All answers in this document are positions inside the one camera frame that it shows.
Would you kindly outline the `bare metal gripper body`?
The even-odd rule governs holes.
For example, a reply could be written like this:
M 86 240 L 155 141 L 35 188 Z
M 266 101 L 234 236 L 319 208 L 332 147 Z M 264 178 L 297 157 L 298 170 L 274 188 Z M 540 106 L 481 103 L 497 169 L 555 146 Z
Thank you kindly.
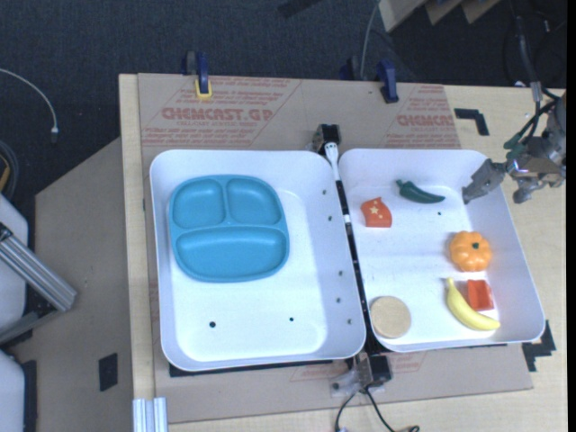
M 508 174 L 519 188 L 556 188 L 566 177 L 566 129 L 564 124 L 549 122 L 540 136 L 527 144 L 519 139 L 509 144 L 506 155 Z

